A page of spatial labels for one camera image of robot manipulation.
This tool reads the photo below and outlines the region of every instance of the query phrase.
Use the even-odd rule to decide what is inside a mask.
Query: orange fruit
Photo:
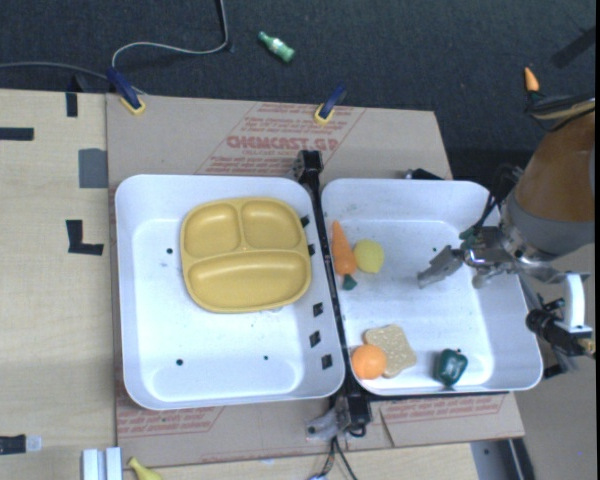
[[[351,355],[351,367],[359,379],[377,379],[387,368],[387,355],[376,345],[361,345]]]

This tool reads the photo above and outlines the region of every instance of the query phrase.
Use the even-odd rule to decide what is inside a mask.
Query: toy sink
[[[330,182],[321,198],[329,237],[338,220],[352,244],[372,239],[385,252],[379,273],[355,273],[353,290],[341,289],[336,276],[332,300],[313,204],[299,183],[126,179],[115,211],[129,395],[157,410],[327,397],[344,382],[343,351],[361,345],[366,330],[389,324],[404,330],[418,359],[391,379],[357,379],[376,396],[533,387],[542,360],[516,276],[475,290],[462,267],[417,286],[417,272],[444,246],[459,245],[487,195],[469,182]],[[487,224],[497,219],[495,212]],[[433,378],[445,348],[469,359],[453,389]]]
[[[225,199],[193,209],[181,227],[180,255],[189,294],[218,313],[291,304],[311,281],[300,218],[272,198]]]

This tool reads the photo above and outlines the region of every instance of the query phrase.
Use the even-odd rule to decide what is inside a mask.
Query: orange carrot
[[[350,290],[356,285],[351,277],[355,273],[356,257],[349,245],[347,236],[337,220],[333,221],[333,236],[331,237],[331,253],[333,254],[333,267],[336,274],[344,276],[343,287]]]

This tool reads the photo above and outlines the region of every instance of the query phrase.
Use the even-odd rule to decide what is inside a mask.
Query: yellow object
[[[302,223],[287,203],[265,197],[200,205],[180,232],[189,294],[216,313],[246,313],[291,304],[311,282]]]
[[[358,268],[363,272],[377,274],[384,264],[384,250],[375,240],[363,239],[353,248]]]
[[[524,68],[524,85],[528,92],[538,92],[540,84],[529,68]]]
[[[129,462],[127,462],[127,465],[136,472],[138,480],[162,480],[161,475],[145,468],[135,457],[131,457]]]
[[[359,379],[377,379],[386,367],[387,355],[376,345],[361,345],[351,355],[351,368]]]
[[[138,108],[133,108],[129,102],[127,100],[125,100],[124,98],[120,98],[120,101],[122,102],[122,104],[127,107],[127,110],[129,112],[131,112],[134,116],[139,116],[140,114],[142,114],[145,109],[147,108],[147,105],[145,104],[144,101],[142,101],[140,98],[138,98],[138,101],[140,102],[140,106]]]
[[[320,111],[322,110],[323,107],[324,107],[324,103],[320,104],[320,106],[313,113],[313,120],[321,126],[324,126],[329,121],[331,121],[331,117],[333,116],[333,111],[334,111],[334,109],[331,109],[331,112],[329,112],[329,114],[327,114],[327,117],[321,117]]]

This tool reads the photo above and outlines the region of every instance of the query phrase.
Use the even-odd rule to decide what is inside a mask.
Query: yellow ball
[[[384,250],[375,240],[364,239],[353,248],[356,264],[363,272],[377,274],[384,263]]]

